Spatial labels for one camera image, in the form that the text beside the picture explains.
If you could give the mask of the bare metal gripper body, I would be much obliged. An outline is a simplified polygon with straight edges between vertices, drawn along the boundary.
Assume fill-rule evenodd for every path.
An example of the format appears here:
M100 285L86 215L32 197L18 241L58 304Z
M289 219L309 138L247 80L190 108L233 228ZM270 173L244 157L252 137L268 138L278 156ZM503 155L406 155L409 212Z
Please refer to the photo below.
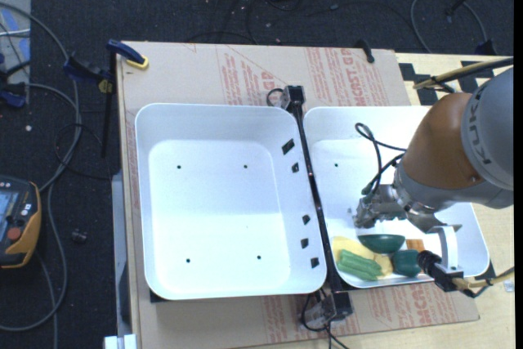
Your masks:
M353 217L356 228L373 228L378 221L405 220L404 207L399 202L397 190L392 184L371 186L361 191L356 214Z

